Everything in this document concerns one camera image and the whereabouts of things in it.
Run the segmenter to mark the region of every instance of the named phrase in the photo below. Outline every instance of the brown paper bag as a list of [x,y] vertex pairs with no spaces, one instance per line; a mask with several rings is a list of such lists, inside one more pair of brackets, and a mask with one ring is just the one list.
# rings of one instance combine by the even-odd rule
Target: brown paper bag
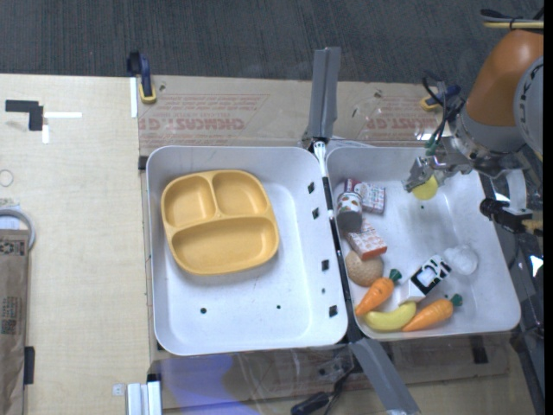
[[29,231],[0,229],[0,413],[22,415]]

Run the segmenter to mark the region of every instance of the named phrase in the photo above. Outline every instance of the toy banana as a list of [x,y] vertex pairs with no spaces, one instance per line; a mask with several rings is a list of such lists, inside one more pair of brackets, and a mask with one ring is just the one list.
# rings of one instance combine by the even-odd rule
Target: toy banana
[[363,316],[366,324],[374,330],[400,330],[416,314],[416,303],[408,301],[391,312],[372,310]]

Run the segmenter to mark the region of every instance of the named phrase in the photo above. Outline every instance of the brown round object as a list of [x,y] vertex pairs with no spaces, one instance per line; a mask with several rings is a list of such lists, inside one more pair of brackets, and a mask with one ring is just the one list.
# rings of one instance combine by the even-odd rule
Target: brown round object
[[359,286],[369,287],[374,280],[382,277],[384,263],[382,257],[373,257],[366,261],[359,258],[355,251],[346,255],[347,276]]

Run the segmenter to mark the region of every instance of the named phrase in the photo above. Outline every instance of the orange carrot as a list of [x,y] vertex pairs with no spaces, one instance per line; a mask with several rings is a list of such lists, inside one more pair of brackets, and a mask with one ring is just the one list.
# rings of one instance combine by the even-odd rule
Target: orange carrot
[[403,332],[411,332],[411,330],[425,329],[432,324],[447,320],[453,315],[454,306],[461,306],[462,303],[463,299],[458,294],[453,295],[451,300],[439,298],[425,308],[422,308],[401,330]]
[[355,308],[355,315],[362,316],[386,301],[394,291],[394,284],[401,278],[397,269],[390,271],[390,276],[374,280],[361,302]]

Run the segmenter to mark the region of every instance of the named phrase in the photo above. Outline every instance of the light wood surface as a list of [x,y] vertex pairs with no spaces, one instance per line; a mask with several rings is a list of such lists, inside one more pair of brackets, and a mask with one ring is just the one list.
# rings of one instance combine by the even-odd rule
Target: light wood surface
[[[113,386],[145,382],[154,343],[130,80],[4,74],[0,92],[36,100],[45,112],[82,112],[49,120],[44,144],[40,132],[28,130],[28,114],[0,110],[0,169],[14,175],[0,198],[19,201],[37,235],[27,340],[36,352],[35,382],[26,387],[25,413],[124,414],[124,396]],[[507,352],[504,373],[409,388],[424,414],[533,413],[518,357]],[[285,414],[299,400],[177,413]],[[385,410],[364,389],[344,393],[331,413]]]

